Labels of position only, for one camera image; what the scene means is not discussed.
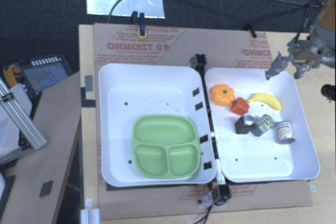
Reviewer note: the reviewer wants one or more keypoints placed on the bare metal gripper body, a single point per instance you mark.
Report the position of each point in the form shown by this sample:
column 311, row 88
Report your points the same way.
column 305, row 54

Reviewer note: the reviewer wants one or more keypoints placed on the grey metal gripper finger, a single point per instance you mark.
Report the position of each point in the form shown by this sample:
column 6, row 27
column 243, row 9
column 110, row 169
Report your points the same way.
column 275, row 66
column 303, row 70

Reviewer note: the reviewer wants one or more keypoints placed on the yellow banana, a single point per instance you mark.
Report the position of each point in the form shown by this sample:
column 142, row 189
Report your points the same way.
column 269, row 100

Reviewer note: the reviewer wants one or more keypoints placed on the red toy bell pepper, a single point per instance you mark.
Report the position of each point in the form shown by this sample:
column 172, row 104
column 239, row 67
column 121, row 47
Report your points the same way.
column 239, row 106

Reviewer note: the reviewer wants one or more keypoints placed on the green and white can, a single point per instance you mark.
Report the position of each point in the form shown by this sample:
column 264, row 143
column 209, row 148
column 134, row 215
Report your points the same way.
column 262, row 126

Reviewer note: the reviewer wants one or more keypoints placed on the orange toy pumpkin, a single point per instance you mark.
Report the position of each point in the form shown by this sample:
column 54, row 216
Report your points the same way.
column 221, row 95

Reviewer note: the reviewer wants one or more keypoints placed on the white and orange can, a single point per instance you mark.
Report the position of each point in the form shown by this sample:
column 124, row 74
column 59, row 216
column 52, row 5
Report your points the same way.
column 284, row 131

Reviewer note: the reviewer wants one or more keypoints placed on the black bottle with silver cap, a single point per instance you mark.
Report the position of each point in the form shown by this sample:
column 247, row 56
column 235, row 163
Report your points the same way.
column 242, row 127

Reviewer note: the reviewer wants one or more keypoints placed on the thin black and white rod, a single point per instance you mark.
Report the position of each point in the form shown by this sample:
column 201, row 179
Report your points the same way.
column 208, row 110

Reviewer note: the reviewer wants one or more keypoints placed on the white plastic tray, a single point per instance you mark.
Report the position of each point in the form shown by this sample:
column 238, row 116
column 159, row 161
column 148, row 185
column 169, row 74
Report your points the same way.
column 252, row 162
column 147, row 91

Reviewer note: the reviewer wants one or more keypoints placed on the brown cardboard board red print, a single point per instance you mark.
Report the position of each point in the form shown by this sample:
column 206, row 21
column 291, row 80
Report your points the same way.
column 168, row 47

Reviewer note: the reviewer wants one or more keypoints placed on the green divided plate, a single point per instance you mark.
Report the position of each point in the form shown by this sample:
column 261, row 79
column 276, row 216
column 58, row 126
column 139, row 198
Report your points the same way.
column 162, row 139

